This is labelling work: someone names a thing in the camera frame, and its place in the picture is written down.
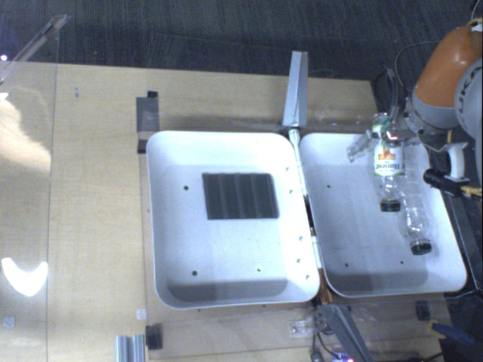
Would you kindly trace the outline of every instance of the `bottle label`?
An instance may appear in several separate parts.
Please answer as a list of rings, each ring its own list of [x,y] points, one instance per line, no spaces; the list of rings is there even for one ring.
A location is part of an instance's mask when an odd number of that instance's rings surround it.
[[[389,146],[384,141],[374,148],[374,174],[378,176],[403,176],[405,157],[402,146]]]

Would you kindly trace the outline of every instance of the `white plastic tray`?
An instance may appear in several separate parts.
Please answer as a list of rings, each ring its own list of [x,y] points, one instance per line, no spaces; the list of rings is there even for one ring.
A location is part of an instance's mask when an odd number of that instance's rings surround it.
[[[408,180],[418,188],[431,225],[432,252],[412,255],[394,213],[383,213],[371,157],[349,163],[358,136],[314,133],[300,155],[328,283],[341,296],[385,296],[460,290],[466,269],[439,190],[421,179],[429,167],[422,146],[407,147]]]
[[[155,288],[173,308],[305,302],[319,289],[294,150],[273,133],[163,131],[147,146]],[[278,218],[207,217],[203,173],[269,173]]]

